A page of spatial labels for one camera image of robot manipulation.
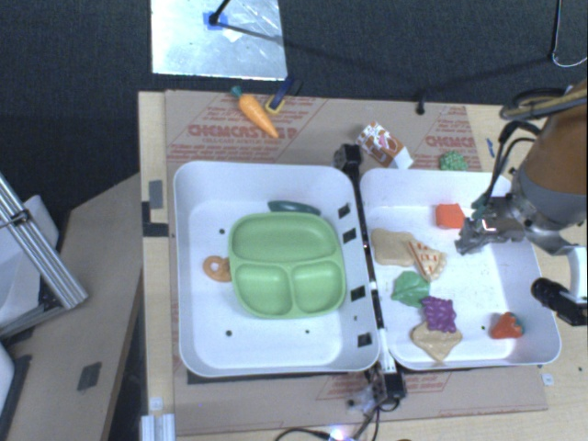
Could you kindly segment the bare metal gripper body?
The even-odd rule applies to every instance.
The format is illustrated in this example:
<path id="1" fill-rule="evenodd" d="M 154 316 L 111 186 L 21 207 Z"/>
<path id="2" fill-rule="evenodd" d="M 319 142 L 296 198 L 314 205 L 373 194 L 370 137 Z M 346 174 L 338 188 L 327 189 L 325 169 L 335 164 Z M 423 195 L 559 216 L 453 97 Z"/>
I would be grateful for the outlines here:
<path id="1" fill-rule="evenodd" d="M 567 254 L 575 246 L 564 239 L 561 224 L 539 211 L 517 194 L 492 197 L 477 208 L 477 241 L 489 243 L 522 242 L 527 239 L 548 254 Z"/>

